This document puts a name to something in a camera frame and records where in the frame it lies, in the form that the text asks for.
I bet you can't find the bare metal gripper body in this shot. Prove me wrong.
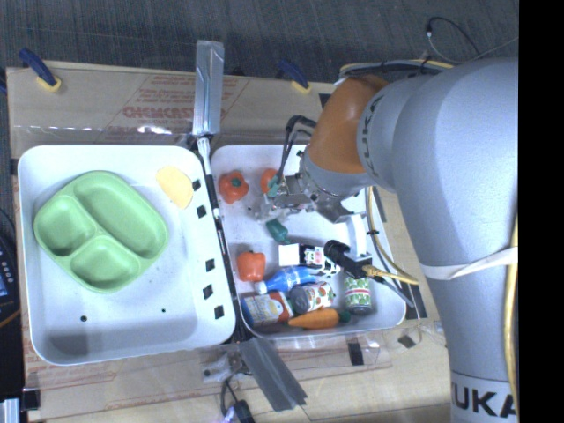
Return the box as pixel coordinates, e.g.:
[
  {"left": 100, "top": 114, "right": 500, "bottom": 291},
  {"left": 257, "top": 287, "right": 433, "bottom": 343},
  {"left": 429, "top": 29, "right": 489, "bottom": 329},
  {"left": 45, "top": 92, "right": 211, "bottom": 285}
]
[{"left": 267, "top": 173, "right": 353, "bottom": 225}]

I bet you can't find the white plastic tray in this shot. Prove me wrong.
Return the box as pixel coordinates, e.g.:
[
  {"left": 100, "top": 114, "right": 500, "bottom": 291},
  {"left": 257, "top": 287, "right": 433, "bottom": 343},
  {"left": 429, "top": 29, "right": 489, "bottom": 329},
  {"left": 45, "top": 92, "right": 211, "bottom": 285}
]
[
  {"left": 16, "top": 144, "right": 237, "bottom": 367},
  {"left": 210, "top": 144, "right": 407, "bottom": 341}
]

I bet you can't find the orange bell pepper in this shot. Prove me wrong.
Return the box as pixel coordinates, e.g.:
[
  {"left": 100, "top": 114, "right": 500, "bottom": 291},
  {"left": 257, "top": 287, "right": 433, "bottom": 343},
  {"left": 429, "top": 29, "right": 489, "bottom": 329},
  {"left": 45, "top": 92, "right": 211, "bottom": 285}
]
[
  {"left": 236, "top": 249, "right": 267, "bottom": 283},
  {"left": 259, "top": 167, "right": 280, "bottom": 195},
  {"left": 218, "top": 169, "right": 250, "bottom": 205}
]

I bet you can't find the white cow print carton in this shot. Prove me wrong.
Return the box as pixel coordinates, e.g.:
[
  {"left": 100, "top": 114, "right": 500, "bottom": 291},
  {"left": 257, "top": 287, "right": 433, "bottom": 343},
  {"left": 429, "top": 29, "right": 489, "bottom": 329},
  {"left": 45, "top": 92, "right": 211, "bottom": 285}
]
[{"left": 278, "top": 242, "right": 343, "bottom": 278}]

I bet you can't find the blue bottle white cap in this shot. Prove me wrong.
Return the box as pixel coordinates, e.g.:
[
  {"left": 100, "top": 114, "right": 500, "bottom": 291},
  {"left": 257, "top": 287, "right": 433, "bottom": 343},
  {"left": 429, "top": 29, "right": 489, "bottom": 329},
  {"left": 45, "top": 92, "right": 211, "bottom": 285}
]
[{"left": 254, "top": 265, "right": 319, "bottom": 295}]

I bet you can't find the yellow flat oval chip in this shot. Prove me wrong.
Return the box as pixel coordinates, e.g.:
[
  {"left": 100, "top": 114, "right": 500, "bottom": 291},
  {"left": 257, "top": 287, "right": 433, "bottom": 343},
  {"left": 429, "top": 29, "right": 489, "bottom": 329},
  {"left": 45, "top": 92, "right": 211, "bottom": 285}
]
[{"left": 155, "top": 166, "right": 195, "bottom": 211}]

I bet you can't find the fruit print can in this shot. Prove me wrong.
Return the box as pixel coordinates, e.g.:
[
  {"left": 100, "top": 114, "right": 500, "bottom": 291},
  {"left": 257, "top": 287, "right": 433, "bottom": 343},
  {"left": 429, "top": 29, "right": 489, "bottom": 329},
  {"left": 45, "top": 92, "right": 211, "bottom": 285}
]
[{"left": 289, "top": 280, "right": 336, "bottom": 315}]

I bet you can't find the green and red print can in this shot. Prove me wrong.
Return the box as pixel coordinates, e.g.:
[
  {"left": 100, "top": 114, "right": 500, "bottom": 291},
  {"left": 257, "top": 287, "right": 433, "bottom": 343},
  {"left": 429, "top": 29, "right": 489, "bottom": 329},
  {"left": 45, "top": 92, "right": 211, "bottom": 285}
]
[{"left": 343, "top": 274, "right": 374, "bottom": 315}]

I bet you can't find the orange carrot green top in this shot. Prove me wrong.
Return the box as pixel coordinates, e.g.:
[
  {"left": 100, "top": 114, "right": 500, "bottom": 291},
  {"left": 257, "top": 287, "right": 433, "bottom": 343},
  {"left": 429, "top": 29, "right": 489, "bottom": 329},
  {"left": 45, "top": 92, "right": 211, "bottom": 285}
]
[{"left": 287, "top": 308, "right": 353, "bottom": 330}]

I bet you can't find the green divided plate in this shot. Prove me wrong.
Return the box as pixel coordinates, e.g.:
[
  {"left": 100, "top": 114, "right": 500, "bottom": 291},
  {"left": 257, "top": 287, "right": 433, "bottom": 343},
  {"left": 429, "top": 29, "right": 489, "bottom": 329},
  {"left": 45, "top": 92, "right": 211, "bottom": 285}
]
[{"left": 33, "top": 169, "right": 171, "bottom": 294}]

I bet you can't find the brown cardboard board red print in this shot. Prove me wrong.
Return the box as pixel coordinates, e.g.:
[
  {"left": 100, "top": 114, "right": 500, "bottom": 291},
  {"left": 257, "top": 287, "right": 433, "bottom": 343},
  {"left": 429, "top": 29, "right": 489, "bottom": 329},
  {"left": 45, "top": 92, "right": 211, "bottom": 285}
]
[{"left": 4, "top": 59, "right": 451, "bottom": 423}]

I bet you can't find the black block with thin wires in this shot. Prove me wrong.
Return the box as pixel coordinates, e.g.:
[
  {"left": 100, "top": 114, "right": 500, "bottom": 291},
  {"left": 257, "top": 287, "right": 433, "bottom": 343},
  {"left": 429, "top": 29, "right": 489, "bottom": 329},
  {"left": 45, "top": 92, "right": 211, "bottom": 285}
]
[{"left": 232, "top": 399, "right": 256, "bottom": 423}]

